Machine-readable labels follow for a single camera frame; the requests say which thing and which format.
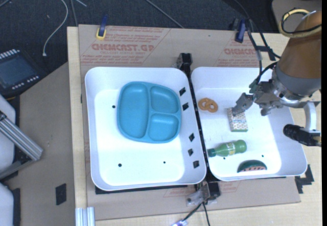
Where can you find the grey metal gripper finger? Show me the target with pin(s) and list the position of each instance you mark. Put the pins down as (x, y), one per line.
(242, 105)
(267, 110)

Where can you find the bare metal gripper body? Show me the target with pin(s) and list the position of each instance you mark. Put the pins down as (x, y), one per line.
(267, 95)

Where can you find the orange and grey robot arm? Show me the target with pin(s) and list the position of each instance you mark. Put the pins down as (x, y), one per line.
(301, 56)

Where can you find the white printed carton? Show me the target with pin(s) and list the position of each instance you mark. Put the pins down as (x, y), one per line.
(238, 123)

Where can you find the orange pretzel biscuit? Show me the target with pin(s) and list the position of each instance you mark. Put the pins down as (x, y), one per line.
(213, 107)

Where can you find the white plastic tray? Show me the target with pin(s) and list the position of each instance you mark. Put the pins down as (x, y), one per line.
(143, 166)
(265, 143)

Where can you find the green bottle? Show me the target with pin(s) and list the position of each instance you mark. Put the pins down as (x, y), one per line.
(230, 148)

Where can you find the thin black rod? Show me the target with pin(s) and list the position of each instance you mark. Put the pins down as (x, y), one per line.
(198, 123)

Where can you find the green watermelon slice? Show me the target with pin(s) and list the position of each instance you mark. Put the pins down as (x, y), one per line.
(251, 165)

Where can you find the blue divided plate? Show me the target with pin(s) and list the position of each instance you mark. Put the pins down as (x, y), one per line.
(143, 112)

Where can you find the brown cardboard board red print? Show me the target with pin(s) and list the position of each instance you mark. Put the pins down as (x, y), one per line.
(158, 46)

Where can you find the black cylinder on white bracket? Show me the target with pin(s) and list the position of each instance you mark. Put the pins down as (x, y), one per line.
(307, 134)

